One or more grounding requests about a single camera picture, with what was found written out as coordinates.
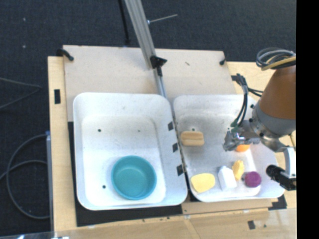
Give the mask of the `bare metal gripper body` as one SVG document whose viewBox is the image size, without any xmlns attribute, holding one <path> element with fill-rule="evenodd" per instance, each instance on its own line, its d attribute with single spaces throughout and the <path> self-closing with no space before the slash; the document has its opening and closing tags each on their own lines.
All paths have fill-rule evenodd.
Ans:
<svg viewBox="0 0 319 239">
<path fill-rule="evenodd" d="M 271 150 L 283 150 L 283 143 L 279 140 L 282 136 L 271 132 L 258 120 L 249 119 L 238 123 L 236 119 L 227 133 L 232 133 L 232 141 L 241 141 L 241 145 L 262 143 Z"/>
</svg>

